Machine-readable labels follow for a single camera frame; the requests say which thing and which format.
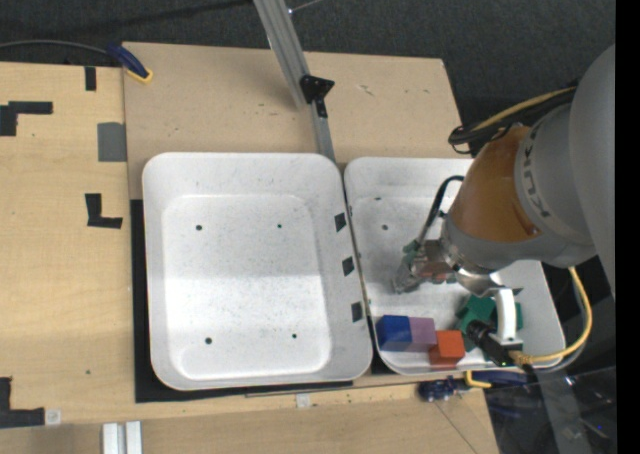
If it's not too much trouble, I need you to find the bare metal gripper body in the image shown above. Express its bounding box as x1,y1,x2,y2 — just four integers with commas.
410,239,503,295

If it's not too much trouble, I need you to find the white plastic tray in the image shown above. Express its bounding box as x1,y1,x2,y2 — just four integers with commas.
342,156,568,377
141,151,375,392

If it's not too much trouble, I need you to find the blue cube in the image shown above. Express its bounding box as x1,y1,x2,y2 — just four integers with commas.
375,314,414,353

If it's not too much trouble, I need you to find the purple cube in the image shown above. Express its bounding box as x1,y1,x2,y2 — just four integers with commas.
407,316,439,354

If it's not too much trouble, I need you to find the green block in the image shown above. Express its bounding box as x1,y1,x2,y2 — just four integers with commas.
454,291,525,352

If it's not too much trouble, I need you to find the orange cube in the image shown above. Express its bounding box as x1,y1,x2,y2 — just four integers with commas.
427,329,468,370

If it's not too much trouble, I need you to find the pale wood board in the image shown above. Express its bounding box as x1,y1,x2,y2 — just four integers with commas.
121,40,495,414

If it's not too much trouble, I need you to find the black cylinder on white bracket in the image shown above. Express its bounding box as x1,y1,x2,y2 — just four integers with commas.
466,286,525,369

